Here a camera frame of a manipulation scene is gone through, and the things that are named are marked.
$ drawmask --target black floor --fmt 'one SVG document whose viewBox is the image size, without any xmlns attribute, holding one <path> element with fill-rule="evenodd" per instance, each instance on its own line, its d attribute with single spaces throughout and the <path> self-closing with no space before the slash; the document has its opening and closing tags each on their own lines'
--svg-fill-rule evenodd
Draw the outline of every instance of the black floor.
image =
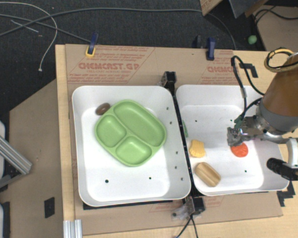
<svg viewBox="0 0 298 238">
<path fill-rule="evenodd" d="M 142 9 L 196 9 L 199 0 L 0 0 L 30 3 L 50 14 L 90 7 L 128 7 Z M 269 0 L 266 4 L 296 6 L 298 0 Z M 28 19 L 45 16 L 40 10 L 14 4 L 0 4 L 0 13 Z M 60 29 L 90 39 L 99 33 L 100 44 L 190 48 L 197 35 L 202 40 L 216 39 L 217 49 L 234 49 L 224 23 L 232 34 L 236 49 L 263 50 L 260 42 L 250 45 L 249 35 L 255 31 L 252 17 L 235 19 L 228 0 L 223 0 L 205 17 L 197 12 L 132 12 L 85 11 L 55 17 Z M 23 23 L 20 19 L 14 22 Z M 42 23 L 53 25 L 49 20 Z M 11 18 L 0 16 L 0 33 L 17 27 Z M 47 53 L 39 72 L 41 58 L 55 31 L 33 24 L 33 30 L 21 29 L 0 37 L 0 118 L 29 96 L 55 79 L 54 47 Z M 87 44 L 86 41 L 59 33 L 55 44 Z"/>
</svg>

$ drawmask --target white cable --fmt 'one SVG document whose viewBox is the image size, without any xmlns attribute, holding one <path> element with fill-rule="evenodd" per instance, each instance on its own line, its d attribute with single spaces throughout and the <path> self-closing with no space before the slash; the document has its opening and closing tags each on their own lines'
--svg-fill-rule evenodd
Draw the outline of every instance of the white cable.
<svg viewBox="0 0 298 238">
<path fill-rule="evenodd" d="M 30 4 L 30 3 L 0 1 L 0 4 L 21 4 L 21 5 L 27 5 L 27 6 L 31 6 L 31 7 L 37 8 L 37 9 L 39 9 L 40 11 L 44 12 L 45 14 L 47 14 L 48 16 L 51 16 L 51 15 L 50 15 L 47 11 L 45 11 L 44 9 L 41 9 L 40 7 L 35 6 L 35 5 L 33 5 L 33 4 Z M 39 71 L 42 71 L 42 63 L 43 63 L 43 61 L 44 61 L 44 58 L 45 58 L 46 54 L 48 53 L 48 51 L 50 50 L 50 48 L 51 48 L 51 46 L 53 45 L 53 43 L 55 42 L 56 37 L 57 37 L 57 34 L 58 34 L 58 31 L 57 31 L 57 27 L 58 27 L 58 26 L 57 26 L 57 24 L 56 24 L 54 18 L 51 17 L 51 19 L 52 19 L 52 21 L 54 22 L 54 25 L 55 25 L 55 28 L 56 28 L 56 30 L 55 30 L 55 35 L 54 35 L 54 38 L 53 38 L 53 40 L 51 41 L 50 45 L 48 46 L 47 50 L 45 51 L 45 53 L 44 53 L 43 56 L 42 56 L 42 59 L 41 59 L 41 62 L 40 62 L 40 67 L 39 67 Z"/>
</svg>

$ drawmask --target tomato slice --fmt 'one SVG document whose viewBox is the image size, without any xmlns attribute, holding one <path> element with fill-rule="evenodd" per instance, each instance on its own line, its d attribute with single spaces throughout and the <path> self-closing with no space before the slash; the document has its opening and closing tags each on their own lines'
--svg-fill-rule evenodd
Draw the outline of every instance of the tomato slice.
<svg viewBox="0 0 298 238">
<path fill-rule="evenodd" d="M 248 147 L 245 143 L 237 146 L 231 146 L 230 149 L 235 156 L 240 158 L 245 157 L 248 154 Z"/>
</svg>

